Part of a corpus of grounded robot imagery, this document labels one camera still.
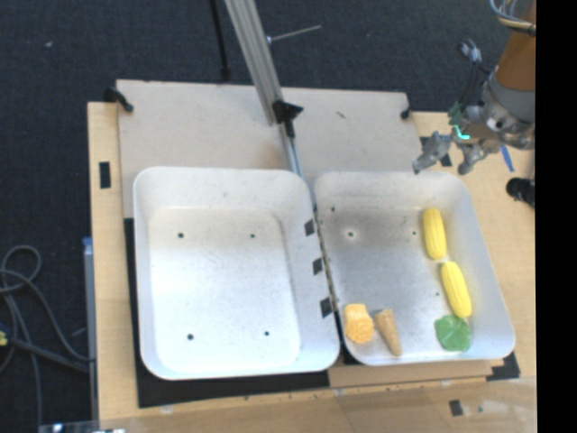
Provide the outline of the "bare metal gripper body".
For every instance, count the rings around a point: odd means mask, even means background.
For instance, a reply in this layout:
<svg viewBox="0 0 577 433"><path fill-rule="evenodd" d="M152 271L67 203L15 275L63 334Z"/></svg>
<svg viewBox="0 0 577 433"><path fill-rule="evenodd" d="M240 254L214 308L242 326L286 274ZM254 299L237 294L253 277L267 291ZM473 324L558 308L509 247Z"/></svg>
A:
<svg viewBox="0 0 577 433"><path fill-rule="evenodd" d="M529 151L535 148L535 124L521 121L500 104L467 106L459 123L468 144L490 150L501 145Z"/></svg>

